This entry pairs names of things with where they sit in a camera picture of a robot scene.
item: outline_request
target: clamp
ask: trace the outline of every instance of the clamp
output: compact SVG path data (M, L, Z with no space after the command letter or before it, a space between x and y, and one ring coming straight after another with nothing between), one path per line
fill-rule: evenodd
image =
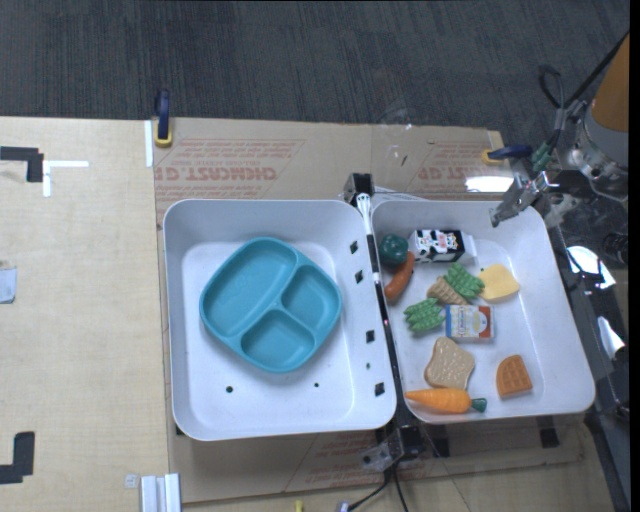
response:
M157 117L158 122L153 132L153 141L156 146L160 148L167 148L171 146L171 126L169 123L169 91L167 89L160 89L156 95L154 107L154 116Z

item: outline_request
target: yellow cheese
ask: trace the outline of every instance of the yellow cheese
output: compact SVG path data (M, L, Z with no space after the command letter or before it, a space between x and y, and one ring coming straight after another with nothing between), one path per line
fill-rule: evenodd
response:
M500 263L485 268L478 277L484 283L480 297L486 301L506 299L520 290L520 285L509 269Z

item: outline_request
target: toy food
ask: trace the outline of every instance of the toy food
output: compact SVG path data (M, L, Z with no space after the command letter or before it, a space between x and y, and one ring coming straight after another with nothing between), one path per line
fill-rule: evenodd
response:
M484 283L484 290L480 292L480 297L487 302L506 299L520 290L520 285L509 269L500 263L482 270L478 278Z
M418 332L428 331L444 322L445 316L440 314L441 311L438 299L425 299L409 306L404 314L405 320L409 322L409 329Z
M467 389L475 365L472 354L460 348L452 339L440 336L433 345L424 379L434 388Z
M389 284L384 287L384 296L389 300L397 299L409 284L413 273L415 256L412 252L407 253L407 260L399 265Z
M438 276L436 282L429 287L427 297L438 299L443 304L458 304L460 306L469 304L462 295L447 283L443 276Z
M522 393L533 388L529 372L518 354L503 359L496 372L496 385L501 397Z
M409 242L397 235L385 236L378 246L380 263L387 267L395 268L407 261Z
M417 263L449 263L476 256L473 238L451 229L418 229L409 237L409 250L415 254Z
M457 261L449 267L447 274L443 277L451 288L465 299L477 297L484 289L482 280L467 272L467 269Z
M494 335L493 306L445 306L447 336L457 339L490 339Z
M405 398L446 414L460 414L469 408L484 412L487 408L485 398L471 399L464 389L436 388L406 391Z

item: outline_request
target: toy carrot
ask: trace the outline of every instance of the toy carrot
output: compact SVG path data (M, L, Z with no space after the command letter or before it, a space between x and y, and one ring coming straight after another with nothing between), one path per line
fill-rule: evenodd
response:
M455 388L435 388L435 389L418 389L415 391L406 391L405 398L418 402L419 404L431 407L434 410L460 414L467 412L470 407L477 411L484 412L487 408L487 400L484 398L474 398L464 389Z

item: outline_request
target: white strip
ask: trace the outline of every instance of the white strip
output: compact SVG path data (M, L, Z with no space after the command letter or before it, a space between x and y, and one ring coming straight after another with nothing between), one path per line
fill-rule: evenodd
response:
M51 197L51 169L53 167L62 168L82 168L89 167L86 160L44 160L42 162L42 195Z
M144 122L144 146L147 152L147 167L153 167L153 125L151 120Z

